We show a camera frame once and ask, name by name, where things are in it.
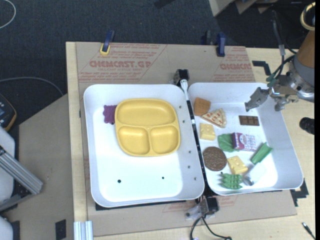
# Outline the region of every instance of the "white tray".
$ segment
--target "white tray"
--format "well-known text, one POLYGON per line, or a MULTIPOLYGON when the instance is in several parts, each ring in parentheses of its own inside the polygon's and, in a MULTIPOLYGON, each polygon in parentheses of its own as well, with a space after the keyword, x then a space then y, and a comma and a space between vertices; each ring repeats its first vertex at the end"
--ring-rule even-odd
MULTIPOLYGON (((226 114, 225 128, 214 126, 216 136, 222 134, 243 133, 254 135, 256 140, 273 148, 273 151, 261 162, 267 169, 266 174, 253 186, 241 184, 243 188, 230 190, 221 186, 221 171, 212 171, 205 167, 209 187, 219 195, 244 194, 252 192, 295 189, 303 183, 302 170, 287 131, 282 113, 275 111, 275 101, 269 97, 258 108, 246 112, 245 102, 250 100, 254 91, 268 87, 263 83, 194 83, 189 87, 190 101, 194 104, 196 97, 211 101, 211 110, 223 108, 226 114), (240 125, 239 115, 258 116, 260 126, 240 125)), ((198 133, 200 123, 208 123, 200 116, 195 117, 198 133)), ((207 147, 218 147, 218 138, 213 141, 199 140, 203 152, 207 147)), ((250 169, 253 167, 250 158, 252 151, 224 152, 227 158, 239 156, 250 169)), ((227 165, 223 173, 231 173, 227 165)))
POLYGON ((183 91, 172 84, 95 84, 84 93, 91 194, 103 207, 197 199, 204 191, 200 159, 183 91), (162 99, 177 113, 180 146, 174 153, 130 156, 115 125, 104 123, 104 105, 134 98, 162 99))

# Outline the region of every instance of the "blue clamp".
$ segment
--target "blue clamp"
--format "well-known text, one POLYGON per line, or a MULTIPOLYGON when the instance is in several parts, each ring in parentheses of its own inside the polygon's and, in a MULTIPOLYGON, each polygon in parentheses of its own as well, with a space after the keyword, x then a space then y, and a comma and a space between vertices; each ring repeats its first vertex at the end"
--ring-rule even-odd
POLYGON ((216 35, 216 44, 218 45, 216 48, 216 55, 218 57, 225 56, 225 44, 226 44, 226 35, 223 32, 220 32, 216 35))
POLYGON ((113 31, 113 30, 108 31, 108 33, 106 34, 105 41, 101 45, 101 48, 100 48, 101 55, 103 55, 103 56, 108 55, 108 53, 110 51, 110 43, 114 40, 114 36, 115 36, 115 31, 113 31))

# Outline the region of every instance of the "toy cookie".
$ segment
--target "toy cookie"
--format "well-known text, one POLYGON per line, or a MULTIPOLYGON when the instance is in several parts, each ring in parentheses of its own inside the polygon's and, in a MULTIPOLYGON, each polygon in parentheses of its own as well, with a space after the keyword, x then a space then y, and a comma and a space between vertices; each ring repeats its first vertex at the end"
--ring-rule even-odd
POLYGON ((225 153, 218 147, 207 147, 203 153, 203 161, 205 167, 211 171, 221 171, 227 165, 225 153))

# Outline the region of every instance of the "white cable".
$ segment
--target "white cable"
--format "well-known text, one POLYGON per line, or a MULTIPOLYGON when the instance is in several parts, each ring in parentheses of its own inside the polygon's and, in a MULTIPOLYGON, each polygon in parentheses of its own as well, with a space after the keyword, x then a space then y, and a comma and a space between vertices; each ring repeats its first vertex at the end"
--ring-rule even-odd
POLYGON ((11 2, 11 1, 9 1, 9 0, 3 0, 3 1, 6 1, 6 2, 8 2, 10 5, 12 5, 13 10, 14 10, 14 14, 13 14, 12 18, 11 18, 6 24, 0 26, 0 29, 3 29, 5 26, 8 26, 8 25, 14 20, 14 18, 16 17, 16 13, 17 13, 16 7, 15 7, 15 5, 14 5, 13 2, 11 2))

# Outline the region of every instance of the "table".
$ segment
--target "table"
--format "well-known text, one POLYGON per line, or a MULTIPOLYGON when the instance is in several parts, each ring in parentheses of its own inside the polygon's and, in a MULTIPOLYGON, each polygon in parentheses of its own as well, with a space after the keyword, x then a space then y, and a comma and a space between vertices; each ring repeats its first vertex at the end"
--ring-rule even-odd
MULTIPOLYGON (((172 49, 179 51, 180 45, 172 45, 172 49)), ((277 49, 247 48, 250 61, 266 61, 271 70, 279 66, 279 51, 277 49)), ((83 146, 81 121, 79 118, 80 97, 78 89, 77 51, 75 42, 66 43, 68 101, 70 120, 70 145, 72 163, 72 192, 74 221, 88 220, 86 206, 86 189, 83 160, 83 146)), ((261 67, 252 68, 257 82, 265 82, 265 73, 261 67)), ((290 217, 248 220, 241 222, 222 223, 212 226, 212 230, 232 239, 308 239, 311 238, 302 226, 305 222, 315 232, 315 139, 314 136, 301 130, 299 121, 303 117, 314 118, 314 104, 300 100, 298 103, 286 105, 282 111, 294 149, 297 153, 309 195, 299 199, 297 215, 290 217)), ((190 228, 163 229, 138 233, 127 233, 95 237, 97 240, 125 240, 125 239, 189 239, 190 228)), ((193 236, 199 239, 212 239, 211 233, 205 226, 198 226, 193 236)))

